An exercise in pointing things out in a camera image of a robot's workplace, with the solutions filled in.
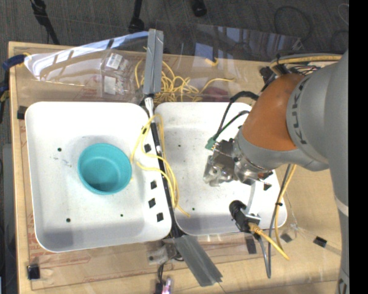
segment hole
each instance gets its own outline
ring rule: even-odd
[[[154,207],[154,206],[155,206],[155,198],[153,198],[153,199],[151,199],[151,200],[149,200],[149,201],[148,201],[148,206],[149,206],[150,208],[152,208],[152,207]]]
[[[162,213],[157,214],[157,222],[162,221],[164,219],[164,215]]]
[[[150,144],[145,145],[145,152],[148,153],[151,150]]]

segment teal cup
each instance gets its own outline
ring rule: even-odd
[[[78,173],[83,185],[95,194],[109,195],[124,189],[132,168],[126,154],[114,145],[93,144],[80,154]]]

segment gray floor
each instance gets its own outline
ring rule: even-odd
[[[134,0],[44,0],[60,44],[82,45],[128,33]],[[207,15],[196,18],[190,0],[144,0],[145,29],[164,23],[215,25],[273,32],[302,39],[307,51],[343,52],[348,48],[349,0],[204,0]],[[29,0],[0,0],[0,81],[10,40],[47,43]],[[0,125],[2,147],[10,143],[9,104]],[[4,194],[0,181],[0,225],[4,223]],[[0,232],[0,267],[4,249]]]

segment sticker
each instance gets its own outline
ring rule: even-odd
[[[115,95],[116,94],[116,78],[105,76],[104,78],[104,92],[106,94]]]
[[[123,57],[117,53],[111,53],[108,62],[106,63],[106,67],[117,70],[122,58]]]

